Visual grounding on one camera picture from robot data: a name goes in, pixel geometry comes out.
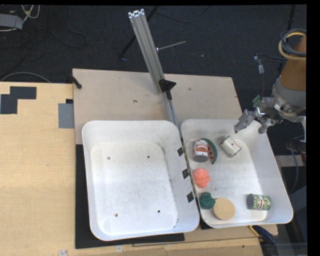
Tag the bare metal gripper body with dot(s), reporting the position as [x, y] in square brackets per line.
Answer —
[271, 110]

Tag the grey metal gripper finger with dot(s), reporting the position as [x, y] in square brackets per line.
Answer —
[265, 125]
[243, 121]

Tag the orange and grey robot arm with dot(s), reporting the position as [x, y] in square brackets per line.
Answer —
[293, 70]

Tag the white and gold can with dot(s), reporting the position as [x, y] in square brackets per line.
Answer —
[230, 146]

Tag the green and red watermelon slice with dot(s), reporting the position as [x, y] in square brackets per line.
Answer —
[213, 151]

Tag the red and white can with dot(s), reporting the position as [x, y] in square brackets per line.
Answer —
[200, 150]

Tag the white plastic tray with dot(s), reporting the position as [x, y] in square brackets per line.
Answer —
[235, 180]
[137, 187]

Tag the pink toy cupcake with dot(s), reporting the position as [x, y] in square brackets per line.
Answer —
[201, 177]

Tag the green and red can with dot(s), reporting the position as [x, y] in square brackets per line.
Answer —
[260, 202]

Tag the dark green ribbed toy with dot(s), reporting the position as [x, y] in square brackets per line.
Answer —
[206, 200]

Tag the tan round biscuit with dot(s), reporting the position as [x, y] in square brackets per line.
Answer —
[224, 209]

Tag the pale brown flat board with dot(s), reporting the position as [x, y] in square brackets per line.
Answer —
[120, 100]

